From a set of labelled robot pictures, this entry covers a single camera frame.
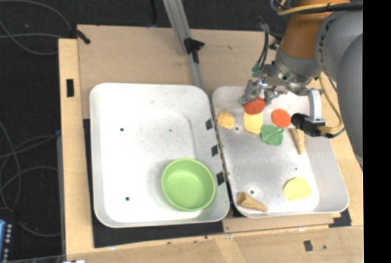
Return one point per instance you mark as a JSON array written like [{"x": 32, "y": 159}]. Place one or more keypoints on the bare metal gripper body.
[{"x": 284, "y": 79}]

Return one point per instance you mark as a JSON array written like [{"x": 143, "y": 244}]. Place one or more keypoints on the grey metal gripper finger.
[
  {"x": 250, "y": 92},
  {"x": 271, "y": 95}
]

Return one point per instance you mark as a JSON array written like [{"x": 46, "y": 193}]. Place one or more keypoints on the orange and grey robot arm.
[{"x": 336, "y": 50}]

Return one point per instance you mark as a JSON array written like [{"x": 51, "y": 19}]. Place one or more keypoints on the red tomato slice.
[
  {"x": 281, "y": 118},
  {"x": 255, "y": 106}
]

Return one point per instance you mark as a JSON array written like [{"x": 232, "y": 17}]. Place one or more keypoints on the yellow cheese slice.
[
  {"x": 253, "y": 123},
  {"x": 297, "y": 189}
]

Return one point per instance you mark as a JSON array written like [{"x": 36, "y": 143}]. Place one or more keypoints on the yellow-orange toy lump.
[{"x": 226, "y": 120}]

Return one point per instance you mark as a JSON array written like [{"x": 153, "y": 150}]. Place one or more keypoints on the green lettuce leaf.
[{"x": 272, "y": 134}]

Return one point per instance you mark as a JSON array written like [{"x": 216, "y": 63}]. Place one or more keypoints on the tan ice cream cone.
[
  {"x": 249, "y": 202},
  {"x": 298, "y": 139}
]

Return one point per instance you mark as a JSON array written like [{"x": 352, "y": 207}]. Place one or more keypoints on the white plastic tray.
[
  {"x": 137, "y": 145},
  {"x": 262, "y": 167}
]

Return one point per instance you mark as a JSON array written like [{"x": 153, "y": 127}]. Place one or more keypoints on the green bowl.
[{"x": 187, "y": 183}]

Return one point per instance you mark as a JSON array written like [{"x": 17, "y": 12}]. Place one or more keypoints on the brown cardboard board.
[{"x": 131, "y": 57}]

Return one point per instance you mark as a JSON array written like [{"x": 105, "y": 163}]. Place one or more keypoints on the black cylinder on white bracket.
[{"x": 308, "y": 124}]

